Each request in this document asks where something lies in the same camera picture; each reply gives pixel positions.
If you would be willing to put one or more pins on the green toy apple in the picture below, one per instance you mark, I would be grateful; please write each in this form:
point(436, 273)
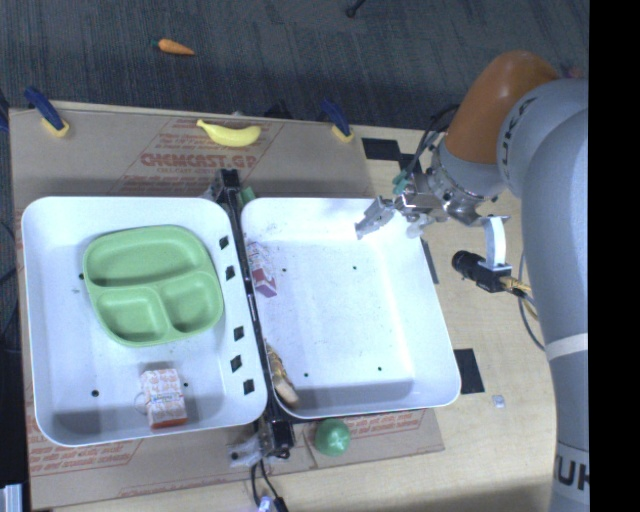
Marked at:
point(332, 437)

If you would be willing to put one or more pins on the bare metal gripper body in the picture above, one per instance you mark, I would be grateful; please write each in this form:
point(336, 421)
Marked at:
point(440, 200)

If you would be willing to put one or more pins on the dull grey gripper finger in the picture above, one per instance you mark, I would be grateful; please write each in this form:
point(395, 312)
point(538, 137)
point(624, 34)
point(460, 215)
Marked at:
point(367, 227)
point(382, 206)

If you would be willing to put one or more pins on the green divided plate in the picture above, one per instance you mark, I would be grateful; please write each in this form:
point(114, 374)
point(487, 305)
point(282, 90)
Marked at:
point(150, 285)

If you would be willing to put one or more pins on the yellow banana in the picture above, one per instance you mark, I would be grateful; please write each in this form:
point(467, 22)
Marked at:
point(230, 134)

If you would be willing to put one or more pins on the white plastic tray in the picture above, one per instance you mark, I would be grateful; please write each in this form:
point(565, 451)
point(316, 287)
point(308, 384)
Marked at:
point(65, 310)
point(350, 320)

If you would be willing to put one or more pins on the beige toy bread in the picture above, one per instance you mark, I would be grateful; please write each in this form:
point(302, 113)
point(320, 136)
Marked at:
point(282, 380)

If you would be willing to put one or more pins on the brown cardboard board red print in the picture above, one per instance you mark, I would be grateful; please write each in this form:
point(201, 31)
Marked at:
point(165, 165)

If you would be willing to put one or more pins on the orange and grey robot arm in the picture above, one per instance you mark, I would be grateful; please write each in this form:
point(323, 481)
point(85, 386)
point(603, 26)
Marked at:
point(555, 210)

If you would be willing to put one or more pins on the black cylinder on white bracket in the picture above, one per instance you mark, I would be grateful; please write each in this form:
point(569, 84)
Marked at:
point(480, 270)

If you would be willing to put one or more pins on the orange and white carton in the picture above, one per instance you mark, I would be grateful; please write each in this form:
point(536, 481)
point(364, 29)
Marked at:
point(164, 400)

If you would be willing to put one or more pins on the red and white carton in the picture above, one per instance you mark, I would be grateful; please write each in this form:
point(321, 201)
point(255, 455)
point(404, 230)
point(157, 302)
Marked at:
point(262, 275)

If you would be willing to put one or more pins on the orange carrot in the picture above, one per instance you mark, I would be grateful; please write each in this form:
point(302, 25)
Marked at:
point(175, 47)

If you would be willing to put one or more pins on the thin black and white rod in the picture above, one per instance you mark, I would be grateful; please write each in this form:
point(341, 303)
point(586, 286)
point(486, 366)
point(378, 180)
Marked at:
point(245, 280)

